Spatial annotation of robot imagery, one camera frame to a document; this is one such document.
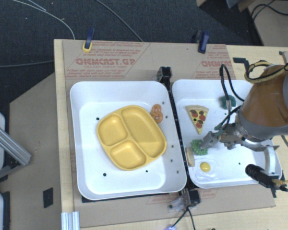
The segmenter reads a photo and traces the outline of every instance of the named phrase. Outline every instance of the black fabric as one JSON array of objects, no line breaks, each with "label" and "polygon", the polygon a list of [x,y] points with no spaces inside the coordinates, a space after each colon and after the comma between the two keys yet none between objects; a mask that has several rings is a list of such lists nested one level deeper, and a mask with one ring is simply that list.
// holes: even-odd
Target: black fabric
[{"label": "black fabric", "polygon": [[[32,0],[65,21],[76,39],[95,28],[95,40],[139,41],[112,13],[93,0]],[[225,0],[100,0],[120,15],[146,42],[189,43],[197,30],[210,32],[209,43],[257,45],[247,10],[228,9]],[[53,17],[10,0],[0,0],[0,65],[54,59],[53,40],[72,39]],[[53,63],[0,68],[0,110],[54,72]]]}]

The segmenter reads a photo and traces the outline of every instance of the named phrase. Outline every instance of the blue clamp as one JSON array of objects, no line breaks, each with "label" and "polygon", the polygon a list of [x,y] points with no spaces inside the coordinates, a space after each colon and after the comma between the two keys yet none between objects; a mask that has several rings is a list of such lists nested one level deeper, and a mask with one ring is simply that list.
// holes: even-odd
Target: blue clamp
[{"label": "blue clamp", "polygon": [[207,46],[207,43],[209,40],[209,36],[210,36],[210,33],[208,31],[202,32],[200,44],[199,44],[198,50],[197,50],[199,53],[202,53],[202,54],[206,53],[206,46]]},{"label": "blue clamp", "polygon": [[93,38],[95,34],[95,28],[91,27],[90,30],[88,31],[86,41],[83,43],[82,50],[86,53],[89,53],[92,49],[93,45]]}]

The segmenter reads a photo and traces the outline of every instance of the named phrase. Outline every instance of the toy pizza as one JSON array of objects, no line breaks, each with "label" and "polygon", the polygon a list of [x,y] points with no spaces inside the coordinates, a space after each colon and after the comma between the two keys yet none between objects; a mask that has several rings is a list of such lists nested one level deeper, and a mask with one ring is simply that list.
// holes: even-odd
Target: toy pizza
[{"label": "toy pizza", "polygon": [[207,117],[208,108],[201,105],[188,105],[186,106],[187,112],[200,135]]}]

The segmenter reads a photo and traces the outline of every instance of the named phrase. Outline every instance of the wooden edge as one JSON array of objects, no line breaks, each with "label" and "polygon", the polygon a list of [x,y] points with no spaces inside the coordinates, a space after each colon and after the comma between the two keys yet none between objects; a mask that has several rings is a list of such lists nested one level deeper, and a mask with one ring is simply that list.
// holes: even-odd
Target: wooden edge
[{"label": "wooden edge", "polygon": [[62,212],[73,212],[72,166],[69,144],[63,41],[54,40],[54,63],[57,94],[60,188]]}]

